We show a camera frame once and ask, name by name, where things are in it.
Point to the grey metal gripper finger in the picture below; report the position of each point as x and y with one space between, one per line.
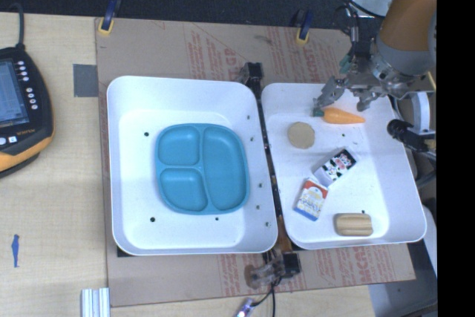
331 92
368 100

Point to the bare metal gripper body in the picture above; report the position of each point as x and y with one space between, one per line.
367 79

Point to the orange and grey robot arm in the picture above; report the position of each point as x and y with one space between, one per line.
408 22

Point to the orange carrot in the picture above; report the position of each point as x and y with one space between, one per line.
341 116

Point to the tan round biscuit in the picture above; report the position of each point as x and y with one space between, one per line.
301 135

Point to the cow print carton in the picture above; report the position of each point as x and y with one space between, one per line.
335 166

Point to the white plastic tray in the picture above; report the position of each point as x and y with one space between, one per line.
141 159
382 174

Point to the red white blue carton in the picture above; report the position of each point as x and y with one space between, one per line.
311 199

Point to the tan bread loaf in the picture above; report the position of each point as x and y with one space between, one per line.
353 224

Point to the blue divided plate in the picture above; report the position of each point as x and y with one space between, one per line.
219 167

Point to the brown cardboard board red print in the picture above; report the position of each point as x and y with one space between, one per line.
156 48

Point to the black cylinder on white bracket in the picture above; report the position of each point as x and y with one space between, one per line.
405 134

